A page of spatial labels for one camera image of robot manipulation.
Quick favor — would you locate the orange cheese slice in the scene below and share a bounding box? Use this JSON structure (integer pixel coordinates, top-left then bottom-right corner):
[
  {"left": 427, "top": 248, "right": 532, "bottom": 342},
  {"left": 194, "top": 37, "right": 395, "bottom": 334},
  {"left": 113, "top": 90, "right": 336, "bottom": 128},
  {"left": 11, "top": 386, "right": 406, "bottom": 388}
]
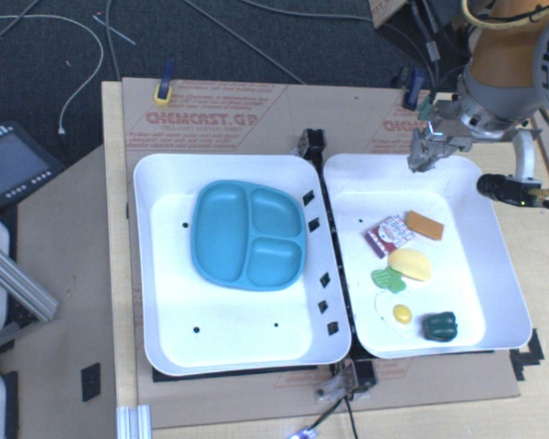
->
[{"left": 404, "top": 210, "right": 446, "bottom": 242}]

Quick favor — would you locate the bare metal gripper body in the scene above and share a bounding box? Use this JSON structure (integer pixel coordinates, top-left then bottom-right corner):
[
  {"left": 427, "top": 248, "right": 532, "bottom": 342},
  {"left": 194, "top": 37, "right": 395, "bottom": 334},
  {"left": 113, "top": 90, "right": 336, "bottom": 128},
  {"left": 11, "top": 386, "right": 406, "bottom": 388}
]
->
[{"left": 416, "top": 99, "right": 525, "bottom": 155}]

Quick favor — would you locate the black block with thin wires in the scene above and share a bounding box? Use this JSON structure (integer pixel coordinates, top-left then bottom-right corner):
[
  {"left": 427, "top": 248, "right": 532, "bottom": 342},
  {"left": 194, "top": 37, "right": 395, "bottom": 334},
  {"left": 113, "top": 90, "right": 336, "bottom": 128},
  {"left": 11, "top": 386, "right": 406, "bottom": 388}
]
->
[
  {"left": 314, "top": 359, "right": 377, "bottom": 405},
  {"left": 294, "top": 128, "right": 326, "bottom": 160}
]

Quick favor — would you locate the blue divided plate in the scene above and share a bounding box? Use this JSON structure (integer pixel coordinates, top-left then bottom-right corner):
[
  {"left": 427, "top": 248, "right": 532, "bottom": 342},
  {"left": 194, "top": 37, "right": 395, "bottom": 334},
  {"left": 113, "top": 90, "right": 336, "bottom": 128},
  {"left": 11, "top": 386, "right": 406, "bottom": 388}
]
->
[{"left": 190, "top": 179, "right": 308, "bottom": 293}]

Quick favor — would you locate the thin black rod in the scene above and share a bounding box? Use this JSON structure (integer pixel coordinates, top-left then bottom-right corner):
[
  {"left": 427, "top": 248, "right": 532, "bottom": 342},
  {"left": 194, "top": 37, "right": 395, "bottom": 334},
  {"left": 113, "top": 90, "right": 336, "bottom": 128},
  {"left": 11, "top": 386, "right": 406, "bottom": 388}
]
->
[{"left": 314, "top": 157, "right": 357, "bottom": 365}]

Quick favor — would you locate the green toy lettuce leaf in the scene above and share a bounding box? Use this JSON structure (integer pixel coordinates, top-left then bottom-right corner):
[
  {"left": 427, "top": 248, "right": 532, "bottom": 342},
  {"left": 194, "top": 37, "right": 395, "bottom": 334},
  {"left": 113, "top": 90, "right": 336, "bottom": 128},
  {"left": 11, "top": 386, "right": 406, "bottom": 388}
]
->
[{"left": 371, "top": 266, "right": 407, "bottom": 294}]

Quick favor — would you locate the dark green toy pepper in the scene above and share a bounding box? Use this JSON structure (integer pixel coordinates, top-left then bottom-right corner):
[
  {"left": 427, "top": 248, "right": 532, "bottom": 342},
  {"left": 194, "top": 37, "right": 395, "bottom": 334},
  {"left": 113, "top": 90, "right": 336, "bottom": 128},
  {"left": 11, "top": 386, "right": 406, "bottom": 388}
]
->
[{"left": 422, "top": 311, "right": 458, "bottom": 342}]

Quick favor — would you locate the black cylinder on white bracket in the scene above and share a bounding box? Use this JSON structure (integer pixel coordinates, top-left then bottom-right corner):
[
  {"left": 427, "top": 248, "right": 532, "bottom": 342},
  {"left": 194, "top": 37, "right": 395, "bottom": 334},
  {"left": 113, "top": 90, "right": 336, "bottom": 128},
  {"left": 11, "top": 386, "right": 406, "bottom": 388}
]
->
[{"left": 476, "top": 127, "right": 544, "bottom": 208}]

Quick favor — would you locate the white plastic tray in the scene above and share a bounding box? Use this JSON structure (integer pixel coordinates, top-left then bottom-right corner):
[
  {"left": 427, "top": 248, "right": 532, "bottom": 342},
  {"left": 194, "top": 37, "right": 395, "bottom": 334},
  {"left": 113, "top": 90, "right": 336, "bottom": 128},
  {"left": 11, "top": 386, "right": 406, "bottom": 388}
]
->
[
  {"left": 322, "top": 153, "right": 533, "bottom": 359},
  {"left": 133, "top": 153, "right": 352, "bottom": 377}
]

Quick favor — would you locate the white toy fried egg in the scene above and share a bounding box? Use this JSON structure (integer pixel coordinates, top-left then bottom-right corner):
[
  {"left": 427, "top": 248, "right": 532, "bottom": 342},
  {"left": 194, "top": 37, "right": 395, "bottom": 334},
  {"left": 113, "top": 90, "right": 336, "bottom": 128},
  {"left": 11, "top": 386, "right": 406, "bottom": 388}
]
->
[{"left": 374, "top": 289, "right": 425, "bottom": 340}]

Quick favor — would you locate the brown cardboard board red print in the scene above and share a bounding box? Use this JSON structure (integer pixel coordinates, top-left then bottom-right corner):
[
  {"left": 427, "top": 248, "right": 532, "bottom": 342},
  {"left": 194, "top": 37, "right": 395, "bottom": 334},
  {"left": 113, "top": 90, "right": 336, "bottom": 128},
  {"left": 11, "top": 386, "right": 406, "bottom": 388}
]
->
[{"left": 120, "top": 77, "right": 522, "bottom": 431}]

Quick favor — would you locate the yellow toy mango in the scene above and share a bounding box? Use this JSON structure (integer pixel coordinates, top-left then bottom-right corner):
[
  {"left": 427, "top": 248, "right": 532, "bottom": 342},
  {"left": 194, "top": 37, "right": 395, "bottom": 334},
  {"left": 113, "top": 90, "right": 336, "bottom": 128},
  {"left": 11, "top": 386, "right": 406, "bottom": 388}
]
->
[{"left": 387, "top": 248, "right": 432, "bottom": 283}]

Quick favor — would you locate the red and white packet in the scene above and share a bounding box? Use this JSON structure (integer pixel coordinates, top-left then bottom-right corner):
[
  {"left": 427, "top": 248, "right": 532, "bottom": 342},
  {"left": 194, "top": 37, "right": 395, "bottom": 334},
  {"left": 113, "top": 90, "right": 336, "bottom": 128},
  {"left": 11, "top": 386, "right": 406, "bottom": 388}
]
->
[{"left": 364, "top": 214, "right": 416, "bottom": 260}]

